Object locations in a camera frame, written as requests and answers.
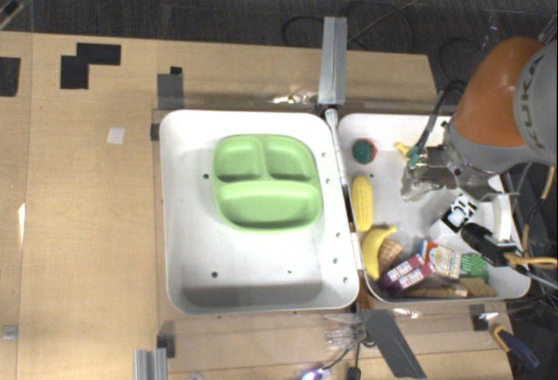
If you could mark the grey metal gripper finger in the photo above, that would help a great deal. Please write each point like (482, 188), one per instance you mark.
(409, 188)
(425, 188)

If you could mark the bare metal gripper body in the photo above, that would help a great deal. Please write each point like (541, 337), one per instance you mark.
(442, 178)

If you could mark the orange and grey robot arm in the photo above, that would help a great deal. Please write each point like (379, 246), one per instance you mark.
(490, 108)

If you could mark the white plastic tray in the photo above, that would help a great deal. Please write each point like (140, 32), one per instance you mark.
(244, 269)
(383, 204)

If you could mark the black and white carton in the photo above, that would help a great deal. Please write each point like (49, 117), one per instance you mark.
(457, 212)

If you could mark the small yellow toy piece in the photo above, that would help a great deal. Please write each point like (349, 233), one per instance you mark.
(401, 147)

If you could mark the yellow corn cob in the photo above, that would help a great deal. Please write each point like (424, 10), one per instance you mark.
(362, 204)

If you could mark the red and green strawberry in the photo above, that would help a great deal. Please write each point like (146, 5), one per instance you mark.
(364, 151)

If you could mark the tan ice cream cone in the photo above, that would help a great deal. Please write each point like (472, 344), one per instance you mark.
(389, 256)

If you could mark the yellow banana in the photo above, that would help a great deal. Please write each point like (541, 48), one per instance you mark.
(371, 249)

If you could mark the white carton with red top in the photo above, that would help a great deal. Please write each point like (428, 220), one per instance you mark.
(442, 259)

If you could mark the purple carton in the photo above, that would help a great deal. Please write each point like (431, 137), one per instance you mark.
(399, 271)
(414, 280)

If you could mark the green ribbed toy vegetable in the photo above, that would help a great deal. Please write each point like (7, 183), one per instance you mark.
(475, 267)

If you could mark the brown baguette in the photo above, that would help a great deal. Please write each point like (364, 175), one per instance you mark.
(436, 292)

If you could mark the green divided plate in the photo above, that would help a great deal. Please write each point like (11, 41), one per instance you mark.
(268, 182)

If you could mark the black cylinder on white bracket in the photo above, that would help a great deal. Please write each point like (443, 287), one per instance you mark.
(484, 241)

